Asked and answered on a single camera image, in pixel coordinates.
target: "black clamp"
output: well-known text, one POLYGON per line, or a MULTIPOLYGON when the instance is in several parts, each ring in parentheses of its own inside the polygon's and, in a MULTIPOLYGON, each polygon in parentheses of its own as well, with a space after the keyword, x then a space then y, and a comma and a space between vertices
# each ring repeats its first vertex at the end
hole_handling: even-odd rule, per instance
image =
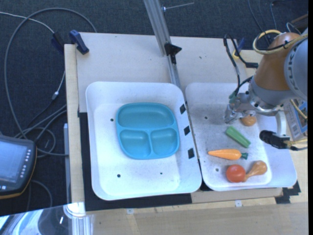
POLYGON ((289 148, 286 143, 290 140, 290 137, 288 136, 280 137, 275 132, 263 130, 260 132, 259 137, 263 142, 268 143, 277 149, 289 148))
POLYGON ((76 30, 71 30, 69 32, 69 37, 74 44, 77 44, 77 49, 79 50, 80 53, 85 55, 86 53, 89 52, 89 49, 86 47, 82 39, 82 36, 79 34, 79 32, 77 32, 76 30))
POLYGON ((172 64, 176 64, 176 57, 175 55, 181 51, 181 48, 178 47, 178 46, 175 46, 175 45, 172 45, 171 43, 166 43, 164 45, 164 48, 165 48, 165 52, 166 52, 166 55, 170 55, 171 56, 171 61, 172 61, 172 64))
POLYGON ((58 50, 58 52, 64 55, 64 41, 57 31, 53 33, 51 43, 58 50))

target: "black bracket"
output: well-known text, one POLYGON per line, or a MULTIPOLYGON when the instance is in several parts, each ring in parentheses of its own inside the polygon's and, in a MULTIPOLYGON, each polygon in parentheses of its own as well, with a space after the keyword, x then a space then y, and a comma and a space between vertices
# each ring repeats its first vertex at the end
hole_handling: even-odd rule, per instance
POLYGON ((275 197, 277 204, 290 204, 290 196, 298 196, 301 192, 298 181, 292 188, 283 188, 283 195, 275 197))
POLYGON ((164 45, 164 48, 165 48, 165 52, 166 52, 166 55, 170 55, 171 56, 171 62, 172 64, 176 64, 176 57, 175 55, 181 51, 181 48, 178 47, 178 46, 175 46, 175 45, 172 45, 170 43, 166 43, 164 45))

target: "metal pole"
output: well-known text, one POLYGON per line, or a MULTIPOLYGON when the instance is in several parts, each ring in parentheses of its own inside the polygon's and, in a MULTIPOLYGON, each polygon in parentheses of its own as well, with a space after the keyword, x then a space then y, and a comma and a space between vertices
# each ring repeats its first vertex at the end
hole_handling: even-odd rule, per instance
POLYGON ((161 53, 168 56, 169 72, 173 84, 180 88, 180 81, 176 63, 165 49, 165 44, 171 44, 170 34, 167 29, 163 10, 159 0, 143 0, 149 15, 149 19, 156 36, 161 53))

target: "black mount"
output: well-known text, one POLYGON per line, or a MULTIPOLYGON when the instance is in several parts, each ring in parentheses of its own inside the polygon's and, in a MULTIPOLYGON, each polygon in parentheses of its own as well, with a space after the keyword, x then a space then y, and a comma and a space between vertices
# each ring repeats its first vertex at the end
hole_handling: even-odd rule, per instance
POLYGON ((171 56, 171 62, 172 64, 176 64, 176 57, 175 55, 181 51, 181 48, 175 45, 172 45, 170 43, 166 43, 164 45, 165 51, 166 51, 166 55, 170 55, 171 56))

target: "plastic container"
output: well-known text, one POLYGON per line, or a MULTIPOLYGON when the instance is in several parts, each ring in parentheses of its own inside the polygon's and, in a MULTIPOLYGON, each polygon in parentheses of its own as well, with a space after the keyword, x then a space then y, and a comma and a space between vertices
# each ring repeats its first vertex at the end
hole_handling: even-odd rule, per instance
POLYGON ((116 114, 118 141, 133 159, 159 159, 172 156, 179 148, 176 118, 166 105, 130 103, 116 114))

